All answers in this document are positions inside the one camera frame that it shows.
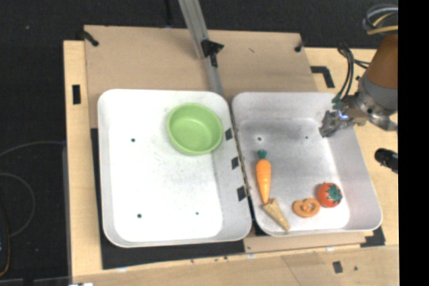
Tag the beige cone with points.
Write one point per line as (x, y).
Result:
(276, 214)

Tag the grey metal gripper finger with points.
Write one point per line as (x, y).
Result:
(326, 125)
(341, 122)

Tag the green bowl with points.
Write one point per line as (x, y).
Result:
(195, 129)

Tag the red tomato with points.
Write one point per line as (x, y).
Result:
(326, 196)

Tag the orange carrot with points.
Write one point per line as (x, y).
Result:
(263, 177)

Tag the black cylinder on white bracket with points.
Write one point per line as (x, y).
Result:
(387, 159)

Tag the white plastic tray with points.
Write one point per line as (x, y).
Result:
(301, 160)
(161, 184)

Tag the brown cardboard board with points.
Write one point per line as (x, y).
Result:
(151, 60)

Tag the orange pretzel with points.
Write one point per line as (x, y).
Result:
(301, 209)

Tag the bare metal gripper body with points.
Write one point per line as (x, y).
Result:
(358, 110)

